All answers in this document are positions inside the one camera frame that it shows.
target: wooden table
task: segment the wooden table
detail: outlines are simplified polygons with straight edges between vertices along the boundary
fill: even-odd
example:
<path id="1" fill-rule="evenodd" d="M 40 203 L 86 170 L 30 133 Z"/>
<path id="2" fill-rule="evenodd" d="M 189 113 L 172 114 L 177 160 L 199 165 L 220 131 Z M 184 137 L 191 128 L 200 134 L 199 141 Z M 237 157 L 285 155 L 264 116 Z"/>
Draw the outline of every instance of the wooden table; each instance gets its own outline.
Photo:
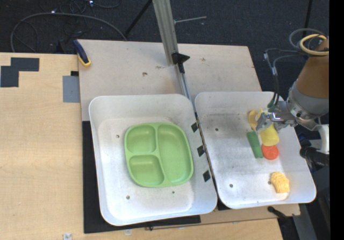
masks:
<path id="1" fill-rule="evenodd" d="M 246 47 L 230 49 L 244 52 L 240 57 L 254 72 Z M 276 216 L 261 207 L 215 210 L 202 215 L 201 224 L 182 228 L 84 234 L 81 104 L 63 101 L 62 83 L 63 76 L 79 70 L 77 56 L 0 53 L 0 66 L 10 66 L 11 58 L 38 58 L 39 71 L 20 71 L 18 87 L 0 88 L 3 239 L 63 239 L 63 234 L 71 233 L 72 239 L 282 240 Z M 229 58 L 240 62 L 235 53 Z M 240 72 L 236 69 L 233 65 L 228 71 L 233 78 Z M 297 204 L 275 208 L 288 216 L 300 214 Z"/>

